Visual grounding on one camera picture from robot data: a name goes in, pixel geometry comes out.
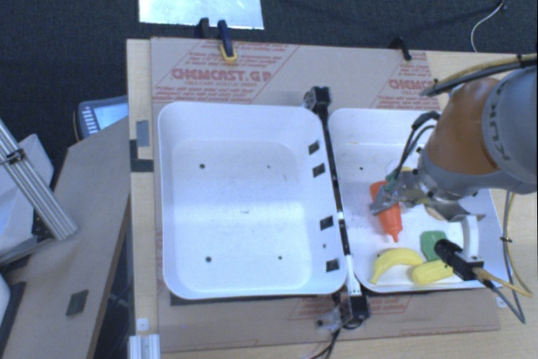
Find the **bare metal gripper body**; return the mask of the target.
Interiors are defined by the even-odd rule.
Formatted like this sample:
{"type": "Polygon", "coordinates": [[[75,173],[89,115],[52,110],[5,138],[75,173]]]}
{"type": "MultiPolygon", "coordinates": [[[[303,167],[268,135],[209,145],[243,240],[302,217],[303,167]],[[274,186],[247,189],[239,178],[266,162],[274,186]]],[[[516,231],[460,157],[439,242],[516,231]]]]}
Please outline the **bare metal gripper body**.
{"type": "Polygon", "coordinates": [[[404,193],[404,201],[400,204],[407,209],[420,205],[430,205],[432,192],[422,181],[422,177],[417,169],[393,170],[386,176],[386,184],[383,190],[390,196],[394,188],[400,189],[404,193]]]}

